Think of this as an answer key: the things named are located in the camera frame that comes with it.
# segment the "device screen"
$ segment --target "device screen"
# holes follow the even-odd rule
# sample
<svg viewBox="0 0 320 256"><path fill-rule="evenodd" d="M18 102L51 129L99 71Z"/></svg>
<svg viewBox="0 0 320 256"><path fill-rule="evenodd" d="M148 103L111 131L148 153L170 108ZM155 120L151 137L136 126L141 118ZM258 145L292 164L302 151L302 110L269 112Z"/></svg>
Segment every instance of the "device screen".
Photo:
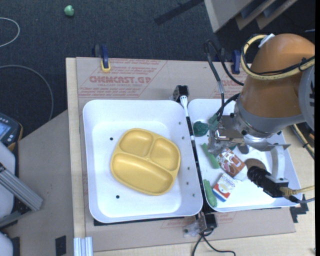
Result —
<svg viewBox="0 0 320 256"><path fill-rule="evenodd" d="M0 122L0 140L10 130L10 126Z"/></svg>

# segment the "black floor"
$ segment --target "black floor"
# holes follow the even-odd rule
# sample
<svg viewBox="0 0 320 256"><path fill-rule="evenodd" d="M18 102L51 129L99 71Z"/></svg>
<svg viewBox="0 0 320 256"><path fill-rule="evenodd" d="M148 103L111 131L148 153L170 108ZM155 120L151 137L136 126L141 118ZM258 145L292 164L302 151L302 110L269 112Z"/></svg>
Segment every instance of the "black floor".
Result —
<svg viewBox="0 0 320 256"><path fill-rule="evenodd" d="M315 14L315 0L299 0L263 30L255 21L239 30L231 19L214 35L201 0L0 0L0 17L20 26L18 38L0 47L0 113L18 120L26 136L66 110L65 59L90 57L97 43L112 58L206 61L203 43L217 37L228 59L253 34L294 33L315 43L315 33L305 32L315 29ZM0 19L0 46L16 33ZM34 71L52 90L52 115L49 87Z"/></svg>

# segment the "white tray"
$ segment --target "white tray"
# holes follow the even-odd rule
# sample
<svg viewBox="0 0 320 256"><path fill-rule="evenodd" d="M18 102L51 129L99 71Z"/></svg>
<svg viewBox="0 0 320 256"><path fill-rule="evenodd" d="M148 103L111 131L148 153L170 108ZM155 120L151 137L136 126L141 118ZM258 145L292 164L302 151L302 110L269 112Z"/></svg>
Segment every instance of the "white tray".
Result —
<svg viewBox="0 0 320 256"><path fill-rule="evenodd" d="M185 112L172 100L89 101L83 108L88 198L92 216L102 223L193 216L203 205ZM166 137L181 153L171 190L147 195L118 182L110 160L124 132L141 128Z"/></svg>
<svg viewBox="0 0 320 256"><path fill-rule="evenodd" d="M208 123L208 120L214 115L214 113L220 108L220 99L194 99L188 104L188 112L192 124L197 121ZM235 102L229 103L224 109L223 114L229 115L234 111ZM213 169L208 157L204 153L201 145L203 143L208 144L209 132L205 136L195 137L195 144L197 155L199 159L199 166L203 179L210 181L211 186L218 181L224 171L220 169ZM272 144L279 143L285 144L285 139L282 134L274 135L268 139ZM270 152L261 152L252 147L249 148L248 154L242 154L236 147L234 153L244 162L246 159L254 158L262 161L266 166L267 170L272 169L272 158ZM247 167L242 171L242 174L246 177ZM285 150L285 171L284 177L289 180L289 187L293 189L300 189L300 184L292 164L291 157L288 150ZM297 198L301 199L302 194L296 195ZM265 209L265 208L279 208L279 207L290 207L295 206L293 203L283 197L272 198L263 192L262 188L257 187L248 178L244 181L238 182L235 189L230 194L230 197L225 201L217 199L217 206L213 209L217 212L232 212L241 210L253 210L253 209Z"/></svg>

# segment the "yellow plate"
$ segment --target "yellow plate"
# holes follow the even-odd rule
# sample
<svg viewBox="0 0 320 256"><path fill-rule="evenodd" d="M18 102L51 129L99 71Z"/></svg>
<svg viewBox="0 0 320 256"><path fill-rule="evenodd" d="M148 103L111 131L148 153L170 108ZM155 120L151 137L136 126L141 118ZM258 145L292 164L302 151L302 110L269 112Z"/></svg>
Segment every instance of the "yellow plate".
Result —
<svg viewBox="0 0 320 256"><path fill-rule="evenodd" d="M180 151L169 139L140 128L126 131L111 157L113 176L142 193L159 196L175 183Z"/></svg>

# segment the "small carton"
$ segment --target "small carton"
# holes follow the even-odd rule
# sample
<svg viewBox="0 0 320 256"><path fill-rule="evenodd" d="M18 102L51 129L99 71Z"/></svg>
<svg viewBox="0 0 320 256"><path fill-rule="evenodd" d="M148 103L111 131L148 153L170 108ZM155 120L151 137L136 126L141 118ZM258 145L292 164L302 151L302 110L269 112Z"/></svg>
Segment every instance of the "small carton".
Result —
<svg viewBox="0 0 320 256"><path fill-rule="evenodd" d="M223 173L217 183L214 185L212 192L218 199L224 202L228 199L237 183L237 180L233 179L228 174Z"/></svg>
<svg viewBox="0 0 320 256"><path fill-rule="evenodd" d="M221 168L231 177L235 177L246 166L235 153L227 148L216 157Z"/></svg>

